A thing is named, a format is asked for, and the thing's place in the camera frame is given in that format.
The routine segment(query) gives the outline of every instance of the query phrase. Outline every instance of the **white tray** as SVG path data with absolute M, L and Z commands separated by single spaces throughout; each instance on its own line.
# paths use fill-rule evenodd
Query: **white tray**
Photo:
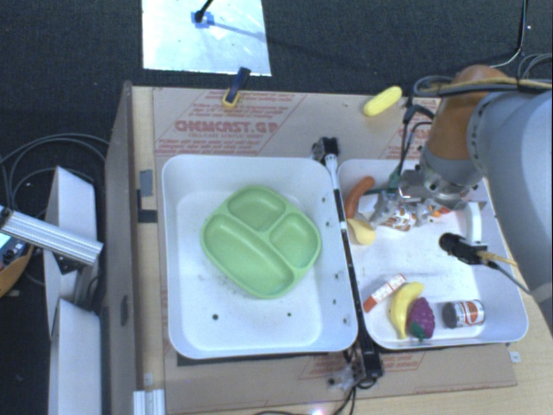
M 239 288 L 200 246 L 204 220 L 240 188 L 264 185 L 300 208 L 321 234 L 321 253 L 298 285 L 264 300 Z M 190 358 L 333 352 L 358 325 L 327 170 L 307 158 L 181 155 L 162 170 L 168 332 Z
M 411 169 L 414 162 L 407 162 Z M 376 187 L 383 187 L 397 166 L 392 160 L 349 160 L 339 168 L 341 193 L 346 198 L 352 187 L 364 176 L 372 176 Z M 482 239 L 488 250 L 505 256 L 505 247 L 494 219 L 493 207 L 484 182 L 472 193 L 472 201 L 486 201 L 481 210 Z M 443 215 L 422 227 L 402 232 L 378 227 L 372 246 L 352 243 L 353 263 L 361 300 L 365 301 L 380 285 L 401 272 L 408 281 L 425 285 L 426 297 L 434 311 L 434 336 L 424 342 L 416 338 L 399 340 L 390 323 L 391 297 L 365 314 L 365 324 L 372 339 L 388 349 L 438 348 L 467 344 L 515 342 L 528 328 L 518 287 L 498 271 L 485 266 L 470 266 L 448 256 L 438 245 L 446 232 L 465 236 L 464 213 Z M 447 301 L 479 299 L 486 311 L 482 326 L 448 329 L 442 323 L 442 306 Z

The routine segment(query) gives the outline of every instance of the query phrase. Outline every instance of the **toy banana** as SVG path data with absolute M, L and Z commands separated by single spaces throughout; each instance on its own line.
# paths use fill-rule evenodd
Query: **toy banana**
M 413 281 L 404 284 L 391 300 L 390 319 L 391 323 L 399 332 L 399 338 L 403 340 L 407 336 L 405 333 L 405 324 L 407 323 L 407 312 L 409 306 L 416 298 L 421 295 L 424 284 Z

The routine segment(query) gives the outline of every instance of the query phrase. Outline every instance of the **can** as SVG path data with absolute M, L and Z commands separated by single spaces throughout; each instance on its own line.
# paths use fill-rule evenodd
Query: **can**
M 484 323 L 486 312 L 479 300 L 455 301 L 444 304 L 442 319 L 451 329 L 478 326 Z

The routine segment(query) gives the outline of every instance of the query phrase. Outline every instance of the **can label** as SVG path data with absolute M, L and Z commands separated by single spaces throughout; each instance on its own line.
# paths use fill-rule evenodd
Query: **can label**
M 457 317 L 457 327 L 478 326 L 484 323 L 486 314 L 479 300 L 452 303 Z

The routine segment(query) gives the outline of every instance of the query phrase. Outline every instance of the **toy fruit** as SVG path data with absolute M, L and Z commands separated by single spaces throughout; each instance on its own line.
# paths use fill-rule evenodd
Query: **toy fruit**
M 426 298 L 417 298 L 407 316 L 407 330 L 422 341 L 425 338 L 432 337 L 434 327 L 434 312 L 432 312 L 429 302 L 426 301 Z
M 390 319 L 391 323 L 399 333 L 399 338 L 407 337 L 405 333 L 405 325 L 407 323 L 407 312 L 410 305 L 421 295 L 424 289 L 424 284 L 413 281 L 404 284 L 394 295 L 391 300 Z

